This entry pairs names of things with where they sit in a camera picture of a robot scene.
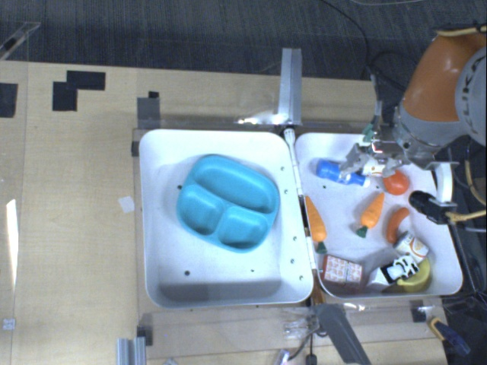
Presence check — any thin black and white rod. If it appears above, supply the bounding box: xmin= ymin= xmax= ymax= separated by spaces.
xmin=283 ymin=126 xmax=317 ymax=277

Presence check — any white plastic tray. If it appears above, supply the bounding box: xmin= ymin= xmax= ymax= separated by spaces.
xmin=294 ymin=132 xmax=465 ymax=300
xmin=138 ymin=129 xmax=315 ymax=309

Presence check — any black and white carton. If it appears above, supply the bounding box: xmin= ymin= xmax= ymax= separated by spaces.
xmin=380 ymin=255 xmax=420 ymax=284

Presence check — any white and red small bottle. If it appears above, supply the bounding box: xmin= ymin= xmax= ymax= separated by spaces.
xmin=361 ymin=157 xmax=386 ymax=177

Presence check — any orange carrot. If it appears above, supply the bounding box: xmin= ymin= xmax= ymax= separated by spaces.
xmin=304 ymin=195 xmax=329 ymax=255
xmin=355 ymin=192 xmax=386 ymax=239

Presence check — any blue bottle with white cap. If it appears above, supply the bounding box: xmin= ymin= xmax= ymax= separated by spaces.
xmin=315 ymin=159 xmax=371 ymax=189

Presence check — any blue divided plate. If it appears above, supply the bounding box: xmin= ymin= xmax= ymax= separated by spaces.
xmin=176 ymin=154 xmax=282 ymax=254

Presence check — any orange round fruit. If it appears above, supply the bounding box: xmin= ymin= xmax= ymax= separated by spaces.
xmin=382 ymin=170 xmax=411 ymax=196

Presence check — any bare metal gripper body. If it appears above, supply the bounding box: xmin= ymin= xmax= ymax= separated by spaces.
xmin=357 ymin=129 xmax=412 ymax=167

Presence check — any orange patterned carton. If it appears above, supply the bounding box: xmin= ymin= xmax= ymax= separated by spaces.
xmin=320 ymin=255 xmax=364 ymax=290

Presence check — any black cylinder on white bracket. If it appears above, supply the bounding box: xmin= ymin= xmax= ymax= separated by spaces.
xmin=408 ymin=160 xmax=458 ymax=224

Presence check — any white bottle with orange print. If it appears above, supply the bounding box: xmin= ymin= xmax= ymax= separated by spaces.
xmin=393 ymin=230 xmax=430 ymax=264

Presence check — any yellow bowl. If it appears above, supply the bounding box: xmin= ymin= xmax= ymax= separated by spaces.
xmin=395 ymin=258 xmax=432 ymax=294

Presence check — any orange sausage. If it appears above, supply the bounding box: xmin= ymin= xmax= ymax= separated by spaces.
xmin=386 ymin=207 xmax=411 ymax=245

